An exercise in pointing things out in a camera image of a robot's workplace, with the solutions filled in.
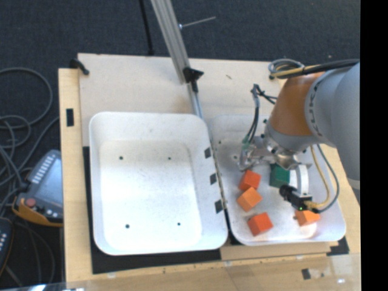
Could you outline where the light orange cube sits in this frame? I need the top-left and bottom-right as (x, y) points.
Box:
(294, 209), (321, 227)
(236, 186), (264, 213)

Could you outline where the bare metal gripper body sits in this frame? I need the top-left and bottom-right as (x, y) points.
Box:
(238, 136), (313, 172)

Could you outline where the black block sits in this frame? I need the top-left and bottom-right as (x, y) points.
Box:
(182, 66), (205, 92)

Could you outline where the green cube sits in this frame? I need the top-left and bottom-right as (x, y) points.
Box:
(269, 163), (291, 190)

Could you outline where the black cylinder on white bracket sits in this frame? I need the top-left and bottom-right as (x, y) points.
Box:
(278, 164), (315, 213)

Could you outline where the white plastic tray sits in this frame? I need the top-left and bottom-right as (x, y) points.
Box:
(89, 111), (229, 256)
(209, 113), (347, 247)

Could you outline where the red-orange cube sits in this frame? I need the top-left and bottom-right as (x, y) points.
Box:
(238, 169), (262, 192)
(246, 212), (274, 237)

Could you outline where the pale wood board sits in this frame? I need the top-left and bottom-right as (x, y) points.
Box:
(77, 52), (354, 262)

